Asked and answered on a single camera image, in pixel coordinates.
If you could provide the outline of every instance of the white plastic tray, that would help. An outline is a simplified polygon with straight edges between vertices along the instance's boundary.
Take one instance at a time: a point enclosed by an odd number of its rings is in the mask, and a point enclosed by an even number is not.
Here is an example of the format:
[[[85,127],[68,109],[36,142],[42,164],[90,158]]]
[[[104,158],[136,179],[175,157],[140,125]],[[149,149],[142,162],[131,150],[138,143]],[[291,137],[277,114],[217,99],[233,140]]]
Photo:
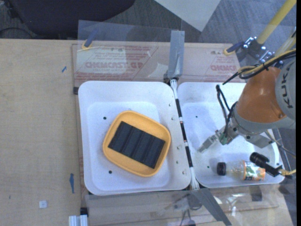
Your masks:
[[[265,155],[275,165],[277,163],[282,164],[276,143],[260,149],[239,136],[229,145],[217,143],[203,151],[203,153],[197,152],[197,149],[209,136],[212,136],[217,129],[219,130],[225,125],[222,109],[216,96],[216,85],[217,83],[209,82],[186,82],[178,87],[183,122],[197,181],[208,188],[273,184],[283,181],[284,177],[282,176],[274,178],[267,174],[265,179],[260,182],[240,181],[228,176],[219,176],[216,173],[218,162],[249,161],[249,157],[253,152]],[[239,99],[245,83],[219,85],[229,106],[231,106]]]
[[[172,89],[161,82],[88,81],[79,88],[84,180],[95,195],[182,190],[190,170]],[[125,110],[144,114],[171,134],[171,145],[159,172],[143,178],[107,160],[102,143],[109,126]]]

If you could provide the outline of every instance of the bottle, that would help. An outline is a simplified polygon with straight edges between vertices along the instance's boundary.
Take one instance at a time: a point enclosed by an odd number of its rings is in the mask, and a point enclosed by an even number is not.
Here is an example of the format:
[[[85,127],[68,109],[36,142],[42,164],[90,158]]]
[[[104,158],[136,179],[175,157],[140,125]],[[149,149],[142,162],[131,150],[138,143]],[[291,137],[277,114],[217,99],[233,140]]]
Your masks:
[[[217,174],[228,175],[243,181],[262,181],[265,177],[265,169],[256,166],[250,161],[230,161],[217,163]]]

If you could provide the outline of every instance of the wooden board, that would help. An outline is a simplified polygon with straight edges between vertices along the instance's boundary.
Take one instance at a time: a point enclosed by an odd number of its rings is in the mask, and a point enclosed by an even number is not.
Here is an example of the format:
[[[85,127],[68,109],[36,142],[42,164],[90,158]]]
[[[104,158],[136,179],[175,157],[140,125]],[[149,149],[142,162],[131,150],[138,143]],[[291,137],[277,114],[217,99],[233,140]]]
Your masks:
[[[67,225],[79,215],[71,45],[0,40],[1,225]]]

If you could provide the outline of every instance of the black chair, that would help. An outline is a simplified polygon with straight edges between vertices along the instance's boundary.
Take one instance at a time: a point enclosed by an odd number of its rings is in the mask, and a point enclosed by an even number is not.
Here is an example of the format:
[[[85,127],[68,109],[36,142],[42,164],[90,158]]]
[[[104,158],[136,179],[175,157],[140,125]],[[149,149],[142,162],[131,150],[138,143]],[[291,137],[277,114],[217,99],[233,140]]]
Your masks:
[[[4,0],[37,35],[76,33],[79,20],[102,22],[130,8],[135,0]]]

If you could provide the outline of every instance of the yellow tray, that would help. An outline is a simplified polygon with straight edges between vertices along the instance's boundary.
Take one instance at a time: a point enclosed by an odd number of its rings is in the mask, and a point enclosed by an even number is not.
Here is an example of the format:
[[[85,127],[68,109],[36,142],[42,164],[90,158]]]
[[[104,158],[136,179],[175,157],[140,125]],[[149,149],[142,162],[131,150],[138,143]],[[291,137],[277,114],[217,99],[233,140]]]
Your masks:
[[[108,147],[122,121],[165,141],[155,168],[150,168]],[[141,177],[151,177],[161,168],[163,161],[166,158],[170,143],[171,137],[166,127],[145,115],[133,111],[124,111],[120,113],[111,124],[103,141],[103,153],[109,161],[124,170]]]

